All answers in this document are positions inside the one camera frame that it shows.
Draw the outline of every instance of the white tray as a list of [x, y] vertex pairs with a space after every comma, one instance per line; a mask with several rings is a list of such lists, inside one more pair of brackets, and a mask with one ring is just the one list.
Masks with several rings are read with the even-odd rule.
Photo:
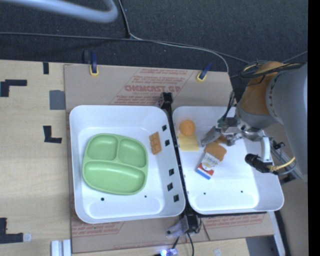
[[248, 153], [261, 155], [261, 144], [239, 139], [233, 146], [223, 145], [227, 153], [211, 179], [195, 172], [204, 155], [201, 139], [224, 115], [226, 107], [182, 106], [173, 112], [176, 134], [183, 120], [195, 123], [199, 151], [179, 148], [185, 188], [191, 207], [204, 215], [276, 211], [284, 203], [279, 179], [260, 173], [245, 162]]
[[[82, 105], [69, 117], [75, 211], [86, 223], [106, 223], [179, 215], [186, 201], [167, 115], [154, 106]], [[151, 152], [149, 136], [159, 132], [162, 151]], [[89, 187], [82, 176], [88, 140], [100, 133], [136, 139], [148, 153], [145, 187], [133, 195], [115, 195]]]

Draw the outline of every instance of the wooden table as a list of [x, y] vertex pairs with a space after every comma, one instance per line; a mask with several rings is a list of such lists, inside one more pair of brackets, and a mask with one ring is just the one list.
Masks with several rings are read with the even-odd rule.
[[[0, 60], [0, 81], [27, 80], [0, 97], [0, 218], [7, 234], [30, 233], [31, 241], [0, 244], [0, 255], [50, 255], [53, 240], [71, 239], [67, 164], [66, 112], [50, 110], [49, 92], [64, 91], [64, 64]], [[61, 143], [44, 142], [43, 126]], [[190, 244], [178, 244], [179, 255], [192, 255]], [[248, 256], [244, 238], [194, 244], [195, 255]], [[154, 255], [160, 247], [122, 249], [81, 256]]]

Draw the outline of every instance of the orange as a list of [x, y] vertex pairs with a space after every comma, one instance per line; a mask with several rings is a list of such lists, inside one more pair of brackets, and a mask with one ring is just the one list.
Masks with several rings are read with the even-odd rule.
[[194, 134], [195, 130], [196, 130], [196, 125], [193, 121], [187, 119], [184, 120], [180, 123], [180, 132], [184, 135], [184, 136], [191, 136], [192, 134]]

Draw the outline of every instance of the green plate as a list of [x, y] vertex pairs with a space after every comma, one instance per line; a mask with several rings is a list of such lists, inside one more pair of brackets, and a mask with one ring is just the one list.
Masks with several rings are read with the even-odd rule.
[[82, 175], [93, 189], [117, 195], [136, 194], [147, 181], [146, 147], [130, 137], [97, 134], [86, 145]]

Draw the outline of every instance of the yellow cable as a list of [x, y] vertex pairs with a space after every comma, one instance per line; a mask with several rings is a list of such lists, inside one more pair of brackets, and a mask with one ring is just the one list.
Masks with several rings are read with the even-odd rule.
[[284, 163], [284, 164], [282, 164], [282, 165], [278, 165], [278, 166], [275, 166], [275, 165], [267, 165], [267, 168], [270, 169], [271, 172], [274, 172], [274, 171], [276, 171], [276, 170], [279, 170], [279, 169], [281, 169], [281, 168], [283, 168], [283, 167], [286, 167], [286, 166], [290, 165], [295, 159], [296, 159], [296, 158], [293, 157], [289, 162], [286, 162], [286, 163]]

